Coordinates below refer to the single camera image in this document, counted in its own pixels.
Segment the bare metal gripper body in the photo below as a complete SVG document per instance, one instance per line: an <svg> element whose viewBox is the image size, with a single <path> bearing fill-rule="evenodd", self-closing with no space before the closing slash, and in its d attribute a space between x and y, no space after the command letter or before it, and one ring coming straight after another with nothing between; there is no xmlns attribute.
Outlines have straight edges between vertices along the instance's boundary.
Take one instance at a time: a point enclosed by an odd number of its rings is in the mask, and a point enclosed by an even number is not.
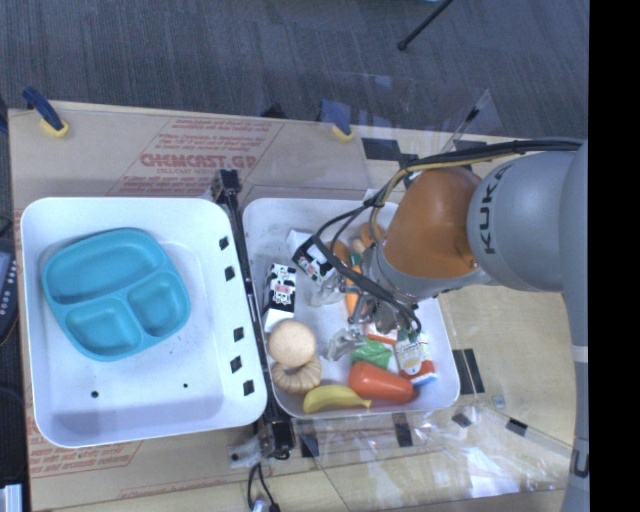
<svg viewBox="0 0 640 512"><path fill-rule="evenodd" d="M390 299L364 291L358 287L349 288L349 322L354 325L373 324L381 333L392 330L418 331L418 298L391 292Z"/></svg>

